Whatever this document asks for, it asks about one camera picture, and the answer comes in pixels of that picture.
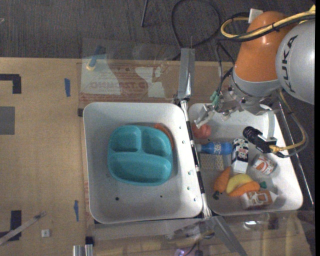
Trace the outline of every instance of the yellow cable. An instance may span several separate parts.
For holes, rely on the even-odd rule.
[[[279,90],[279,95],[283,101],[283,103],[286,105],[286,107],[288,108],[288,110],[290,111],[291,115],[294,116],[295,119],[297,119],[297,117],[295,116],[295,114],[293,113],[292,109],[290,108],[288,102],[286,101],[283,93],[281,90]],[[307,141],[307,137],[306,137],[306,133],[305,133],[305,130],[302,128],[301,124],[300,123],[297,123],[297,125],[299,126],[300,128],[300,131],[302,133],[302,140],[296,144],[292,144],[290,146],[283,146],[283,147],[279,147],[279,146],[276,146],[276,145],[270,145],[270,149],[271,149],[271,152],[272,153],[276,153],[276,152],[280,152],[280,151],[285,151],[285,150],[292,150],[292,149],[295,149],[297,147],[300,147],[302,146],[303,144],[306,143]]]
[[[229,34],[229,33],[225,32],[226,26],[229,25],[230,23],[232,23],[233,21],[246,21],[246,20],[248,20],[247,17],[235,17],[233,19],[228,19],[227,21],[225,21],[221,25],[220,30],[221,30],[222,35],[224,35],[226,38],[238,37],[237,39],[249,39],[251,37],[263,34],[264,32],[267,32],[267,31],[270,31],[270,30],[274,30],[278,26],[280,26],[280,25],[282,25],[284,23],[290,22],[290,21],[292,21],[294,19],[300,19],[300,18],[309,16],[309,15],[315,15],[315,14],[316,14],[316,10],[310,10],[310,11],[301,12],[301,13],[295,14],[295,15],[287,17],[287,18],[284,18],[284,19],[279,20],[279,21],[277,21],[277,22],[275,22],[273,24],[270,24],[270,25],[268,25],[266,27],[262,27],[262,28],[260,28],[258,30],[255,30],[253,32],[249,32],[248,34],[244,34],[244,35]]]

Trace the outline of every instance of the soda can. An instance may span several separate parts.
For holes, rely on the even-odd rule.
[[[264,175],[269,175],[275,170],[277,163],[271,161],[264,155],[257,154],[252,161],[252,167]]]

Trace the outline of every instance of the toy carrot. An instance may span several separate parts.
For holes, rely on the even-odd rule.
[[[172,139],[172,136],[171,136],[171,134],[169,133],[169,131],[168,131],[168,129],[167,128],[165,128],[161,123],[156,123],[155,125],[154,125],[154,128],[156,128],[156,129],[158,129],[158,130],[160,130],[160,131],[162,131],[162,132],[164,132],[165,133],[165,135],[169,138],[169,140],[170,140],[170,143],[171,143],[171,148],[172,149],[174,149],[174,140]]]
[[[230,197],[240,197],[244,193],[251,192],[251,191],[259,191],[260,185],[256,181],[250,181],[232,191],[228,194]]]
[[[213,190],[219,191],[220,193],[224,192],[227,188],[229,177],[230,177],[230,166],[227,167],[221,174],[216,178],[213,184]]]

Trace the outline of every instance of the teal divided tray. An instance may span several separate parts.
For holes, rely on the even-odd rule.
[[[108,169],[118,181],[158,186],[171,176],[173,152],[167,135],[153,127],[123,125],[108,143]]]

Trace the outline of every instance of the yellow banana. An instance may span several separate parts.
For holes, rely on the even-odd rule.
[[[237,174],[229,179],[225,192],[230,194],[237,187],[252,181],[253,179],[247,174]]]

